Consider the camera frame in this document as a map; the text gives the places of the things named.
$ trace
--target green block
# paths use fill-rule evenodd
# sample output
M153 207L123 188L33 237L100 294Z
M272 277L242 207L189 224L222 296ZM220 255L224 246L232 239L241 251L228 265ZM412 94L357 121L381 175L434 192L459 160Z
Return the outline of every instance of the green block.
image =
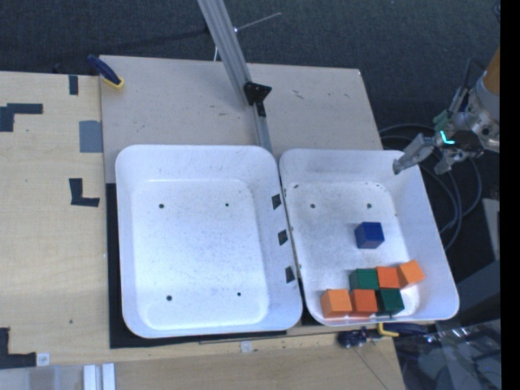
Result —
M375 293L377 299L378 312L376 315L393 316L405 308L401 290L399 289L380 289Z
M356 269L349 275L350 290L372 289L379 290L379 281L375 269Z

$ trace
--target empty white tray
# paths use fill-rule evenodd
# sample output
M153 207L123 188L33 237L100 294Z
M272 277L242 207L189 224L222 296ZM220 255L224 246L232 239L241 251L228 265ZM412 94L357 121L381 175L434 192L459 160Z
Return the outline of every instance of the empty white tray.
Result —
M123 317L145 338L282 331L302 302L275 159L132 145L115 164Z
M418 167L394 175L402 152L387 150L291 149L279 164L285 201L312 316L328 326L449 319L459 298ZM385 241L359 249L354 229L380 222ZM402 290L405 309L393 318L325 319L320 296L349 289L358 268L394 266L416 259L426 279Z

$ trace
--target wooden table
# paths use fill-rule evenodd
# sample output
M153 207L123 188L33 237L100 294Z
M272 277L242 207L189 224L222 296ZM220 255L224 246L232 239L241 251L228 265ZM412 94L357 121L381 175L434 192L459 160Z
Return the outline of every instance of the wooden table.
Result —
M189 62L179 63L190 67ZM222 68L223 71L221 65L209 67ZM329 122L322 124L324 128L321 131L335 129L335 136L330 133L326 135L328 142L325 147L381 148L359 71L262 65L250 67L253 77L257 76L260 82L274 87L266 107L267 114L273 117L270 134L273 148L278 154L289 147L287 141L292 147L315 145L316 141L309 141L306 136L306 123L316 123L312 111L315 113L316 107L327 106L329 112L323 111L322 114L329 114ZM222 86L221 81L227 80L227 77L223 72L219 74L217 85ZM182 75L179 71L177 76L172 77L173 81L181 80ZM314 81L305 79L306 76L314 76ZM336 83L329 85L328 80ZM344 87L340 97L331 94L338 86ZM360 360L358 354L336 345L335 334L331 332L338 332L338 329L302 325L296 325L283 337L253 341L253 349L257 351L251 354L241 354L238 340L111 349L108 328L106 161L103 153L80 152L79 132L79 122L102 120L102 92L106 93L108 89L97 76L79 76L78 87L79 93L71 95L69 77L66 75L0 73L0 106L7 103L41 103L44 108L41 115L15 114L13 132L0 132L0 327L11 328L10 353L48 353L51 365L56 366L118 362L121 363L118 371L125 371L128 366L127 377L134 377L139 371L134 364L127 363L144 360L157 360L153 364L138 363L138 368L149 367L149 371L164 368L172 359L186 358L175 363L180 371L188 368L191 358L197 358L197 363L207 366L208 371L218 370L220 362L223 366L230 366L241 360L245 362L244 372L248 371L253 376L259 374L257 363L265 369L276 369L277 359L288 363L289 370L296 369L295 374L299 368L298 360L312 363L315 359L319 366L320 362L337 355L340 359L331 362L335 369L336 363L344 363L342 357ZM293 112L288 110L288 97L291 97L291 105L296 107ZM330 101L323 102L324 97ZM299 113L300 120L294 122L292 131L274 125L275 122L291 123L293 119L288 115L296 113ZM345 114L349 118L347 124L334 124L332 119ZM72 206L71 178L81 178L83 195L99 197L99 206ZM397 374L399 367L392 341L378 341L375 348L378 349L374 350L375 353L381 357L382 368L393 371L393 378L397 377L402 384L401 376ZM227 355L210 357L215 354ZM363 362L358 362L356 369L356 375L364 371L360 376L374 376L370 367ZM290 371L277 371L274 378L271 377L274 380L272 383L292 374ZM150 372L135 377L142 379L146 374L154 376ZM341 375L338 373L338 383L345 380ZM305 382L305 374L300 377L301 382ZM258 386L253 388L262 387L262 381L257 379L257 382Z

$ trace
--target orange block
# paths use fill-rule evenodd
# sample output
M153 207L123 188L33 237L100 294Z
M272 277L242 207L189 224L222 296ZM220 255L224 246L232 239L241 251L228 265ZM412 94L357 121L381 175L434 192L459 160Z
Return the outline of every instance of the orange block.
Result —
M368 318L378 311L374 289L353 289L350 291L352 301L351 317Z
M397 266L397 275L401 288L416 284L425 278L423 269L421 269L417 260L410 260Z
M399 275L397 274L397 267L377 266L377 279L379 281L379 288L381 289L398 289L400 287Z
M320 297L324 318L340 318L352 311L347 289L327 289Z

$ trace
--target blue cube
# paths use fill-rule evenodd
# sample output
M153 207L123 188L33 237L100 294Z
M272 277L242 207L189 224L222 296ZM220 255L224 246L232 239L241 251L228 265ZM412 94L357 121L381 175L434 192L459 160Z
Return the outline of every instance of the blue cube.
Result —
M355 234L359 249L377 249L384 241L381 223L361 223L356 227Z

